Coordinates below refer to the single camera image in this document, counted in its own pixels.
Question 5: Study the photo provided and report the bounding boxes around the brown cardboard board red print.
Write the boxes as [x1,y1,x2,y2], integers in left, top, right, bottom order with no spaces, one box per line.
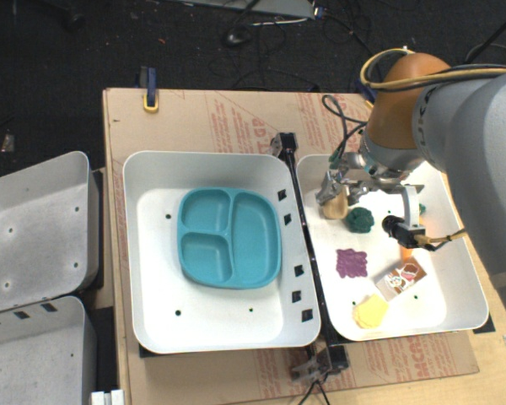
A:
[102,88,481,397]

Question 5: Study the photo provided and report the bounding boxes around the black block with thin wires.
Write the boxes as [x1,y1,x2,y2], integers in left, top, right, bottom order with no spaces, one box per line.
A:
[271,132,299,158]
[290,343,349,381]

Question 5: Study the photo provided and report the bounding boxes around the white plastic tray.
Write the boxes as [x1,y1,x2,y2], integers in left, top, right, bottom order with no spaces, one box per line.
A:
[0,150,101,316]
[296,154,490,343]
[0,295,99,405]
[122,150,322,355]

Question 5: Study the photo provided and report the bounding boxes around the brown and white carton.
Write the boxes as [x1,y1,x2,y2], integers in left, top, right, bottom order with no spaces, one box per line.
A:
[374,256,428,303]

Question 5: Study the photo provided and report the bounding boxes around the orange carrot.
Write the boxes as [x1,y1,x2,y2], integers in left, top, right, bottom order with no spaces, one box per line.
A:
[398,202,428,262]

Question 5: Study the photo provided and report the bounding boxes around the black cylinder on white bracket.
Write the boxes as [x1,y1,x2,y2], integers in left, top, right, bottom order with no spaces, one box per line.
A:
[381,185,428,250]

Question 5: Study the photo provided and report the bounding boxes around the purple grapes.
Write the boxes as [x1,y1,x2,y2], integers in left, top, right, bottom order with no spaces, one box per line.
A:
[335,248,369,280]

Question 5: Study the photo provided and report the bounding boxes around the green broccoli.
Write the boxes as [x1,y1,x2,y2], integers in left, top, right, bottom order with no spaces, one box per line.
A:
[344,207,375,234]

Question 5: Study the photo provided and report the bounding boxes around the tan bread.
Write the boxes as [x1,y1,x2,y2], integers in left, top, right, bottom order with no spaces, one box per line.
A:
[322,186,350,221]

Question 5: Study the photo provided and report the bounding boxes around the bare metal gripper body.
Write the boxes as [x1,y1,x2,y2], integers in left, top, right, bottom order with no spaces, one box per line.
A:
[330,152,411,195]

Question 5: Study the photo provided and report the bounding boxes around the blue divided plate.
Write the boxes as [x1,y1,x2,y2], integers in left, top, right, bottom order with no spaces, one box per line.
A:
[176,186,283,291]

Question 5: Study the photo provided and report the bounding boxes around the yellow biscuit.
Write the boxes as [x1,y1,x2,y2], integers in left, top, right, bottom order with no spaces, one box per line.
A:
[353,293,390,330]

